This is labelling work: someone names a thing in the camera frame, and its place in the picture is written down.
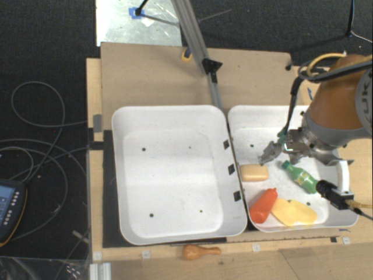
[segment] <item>wooden table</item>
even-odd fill
[[[210,104],[205,77],[193,62],[182,62],[181,53],[179,47],[104,43],[101,59],[87,59],[87,110],[95,142],[103,141],[103,130],[111,128],[111,115],[118,107]],[[294,71],[284,69],[290,62],[288,54],[222,49],[209,53],[224,63],[218,81],[225,113],[236,104],[288,104],[295,77]],[[305,82],[299,104],[309,103],[308,88],[315,93],[316,85]],[[358,140],[340,151],[343,158],[355,159],[350,166],[351,190],[365,204],[372,203],[371,144],[371,139]],[[92,262],[111,262],[112,279],[367,279],[373,275],[373,223],[363,217],[345,229],[245,232],[215,244],[221,255],[188,262],[181,258],[181,246],[103,247],[102,150],[89,151],[89,198]],[[143,251],[149,251],[151,258],[143,259]]]

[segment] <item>black floor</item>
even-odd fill
[[[371,54],[372,45],[344,36],[351,0],[192,0],[198,18],[233,11],[200,24],[208,47],[284,51],[296,64],[322,53]],[[371,39],[372,2],[357,0],[353,30]],[[85,59],[99,57],[95,43],[94,0],[0,0],[0,149],[18,146],[46,153],[36,139],[53,143],[59,127],[41,128],[16,117],[12,93],[24,82],[53,86],[65,102],[65,123],[86,120]],[[14,95],[17,111],[38,124],[60,125],[62,108],[55,93],[41,84],[21,87]],[[64,127],[57,145],[72,151],[86,148],[85,124]],[[53,156],[61,155],[54,149]],[[20,151],[0,152],[0,178],[9,179],[29,165]],[[35,164],[43,155],[32,152]],[[85,151],[74,155],[85,167]],[[0,256],[66,258],[87,231],[86,179],[71,157],[58,159],[68,179],[66,203],[40,230],[10,241]],[[46,163],[32,178],[19,237],[49,220],[60,209],[65,194],[63,172]],[[81,243],[72,258],[84,258]]]

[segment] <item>green bottle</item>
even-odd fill
[[[291,178],[304,187],[309,193],[316,193],[316,184],[318,181],[315,180],[307,171],[302,168],[294,167],[289,163],[289,161],[285,161],[282,164],[282,168],[289,171]]]

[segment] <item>black clamp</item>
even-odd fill
[[[216,72],[223,64],[221,62],[205,58],[204,60],[202,60],[202,65],[205,73],[207,75],[210,74],[212,82],[217,84]]]

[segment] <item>brown toy drumstick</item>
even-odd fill
[[[186,245],[182,249],[182,256],[186,260],[195,260],[206,254],[220,254],[221,251],[218,247],[204,248],[196,245]]]

